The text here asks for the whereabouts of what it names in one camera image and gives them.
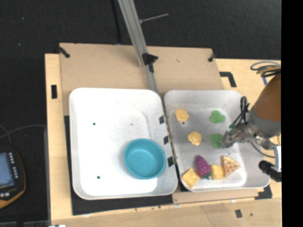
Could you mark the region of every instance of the tray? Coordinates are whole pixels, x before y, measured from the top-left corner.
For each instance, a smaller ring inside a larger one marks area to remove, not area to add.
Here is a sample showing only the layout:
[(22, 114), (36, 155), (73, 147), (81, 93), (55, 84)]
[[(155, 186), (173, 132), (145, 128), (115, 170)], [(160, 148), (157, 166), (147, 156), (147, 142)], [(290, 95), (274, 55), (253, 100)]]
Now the tray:
[[(70, 94), (73, 187), (83, 199), (169, 195), (178, 185), (171, 164), (161, 98), (150, 90), (78, 88)], [(123, 153), (135, 139), (160, 145), (167, 159), (164, 172), (137, 179), (126, 169)]]
[[(234, 143), (230, 148), (214, 148), (209, 135), (220, 133), (224, 135), (229, 125), (240, 113), (241, 95), (231, 90), (173, 90), (165, 94), (169, 129), (172, 146), (175, 151), (176, 164), (182, 176), (191, 167), (195, 169), (197, 155), (204, 157), (209, 165), (221, 165), (221, 156), (230, 156), (239, 162), (240, 168), (228, 177), (220, 180), (200, 179), (192, 188), (182, 181), (192, 192), (229, 190), (240, 188), (259, 188), (269, 184), (269, 176), (262, 173), (258, 164), (263, 160), (248, 143)], [(175, 116), (177, 109), (188, 111), (189, 119), (179, 122)], [(214, 110), (225, 116), (225, 121), (214, 124), (210, 117)], [(192, 131), (202, 134), (199, 146), (192, 144), (187, 136)]]

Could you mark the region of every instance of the black screen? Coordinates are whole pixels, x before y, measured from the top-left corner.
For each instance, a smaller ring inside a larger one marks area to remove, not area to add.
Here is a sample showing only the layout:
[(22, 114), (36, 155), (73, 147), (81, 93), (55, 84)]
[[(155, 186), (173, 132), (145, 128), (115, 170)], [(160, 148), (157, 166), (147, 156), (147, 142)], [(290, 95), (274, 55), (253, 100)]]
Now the black screen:
[(11, 172), (8, 155), (0, 153), (0, 189), (14, 185), (14, 177)]

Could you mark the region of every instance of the toy pizza slice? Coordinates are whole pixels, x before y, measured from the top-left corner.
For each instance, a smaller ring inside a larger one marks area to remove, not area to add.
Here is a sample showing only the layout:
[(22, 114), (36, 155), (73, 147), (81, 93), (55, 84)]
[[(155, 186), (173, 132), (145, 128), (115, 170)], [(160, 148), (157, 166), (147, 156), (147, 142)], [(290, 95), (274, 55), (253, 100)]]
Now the toy pizza slice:
[(225, 177), (229, 176), (240, 167), (239, 163), (231, 157), (222, 156), (221, 160)]

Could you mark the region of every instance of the teal bowl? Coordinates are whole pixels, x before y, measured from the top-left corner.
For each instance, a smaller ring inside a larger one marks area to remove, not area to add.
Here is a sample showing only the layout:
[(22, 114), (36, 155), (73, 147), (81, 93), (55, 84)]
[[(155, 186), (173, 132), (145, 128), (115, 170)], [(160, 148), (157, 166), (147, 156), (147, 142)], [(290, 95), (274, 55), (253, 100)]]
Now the teal bowl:
[(152, 179), (165, 169), (166, 160), (162, 148), (152, 140), (131, 141), (124, 150), (127, 170), (140, 179)]

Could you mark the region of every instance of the handheld device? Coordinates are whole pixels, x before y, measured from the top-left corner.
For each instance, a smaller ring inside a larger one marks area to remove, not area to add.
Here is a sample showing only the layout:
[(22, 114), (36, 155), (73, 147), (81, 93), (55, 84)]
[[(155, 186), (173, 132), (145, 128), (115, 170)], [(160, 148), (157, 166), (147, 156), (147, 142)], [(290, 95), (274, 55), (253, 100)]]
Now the handheld device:
[(25, 191), (22, 161), (11, 146), (0, 147), (0, 209), (18, 199)]

